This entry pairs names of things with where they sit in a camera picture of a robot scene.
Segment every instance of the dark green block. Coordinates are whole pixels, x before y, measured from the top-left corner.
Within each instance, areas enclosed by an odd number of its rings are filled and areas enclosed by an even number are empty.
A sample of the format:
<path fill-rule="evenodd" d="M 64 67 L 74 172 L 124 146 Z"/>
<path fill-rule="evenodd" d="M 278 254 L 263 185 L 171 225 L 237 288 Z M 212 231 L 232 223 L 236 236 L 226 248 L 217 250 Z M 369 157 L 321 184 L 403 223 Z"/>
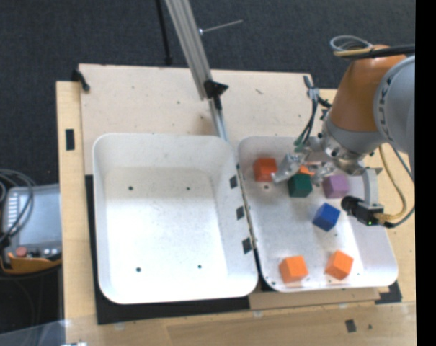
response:
<path fill-rule="evenodd" d="M 288 180 L 288 191 L 292 198 L 305 198 L 312 192 L 311 176 L 295 174 Z"/>

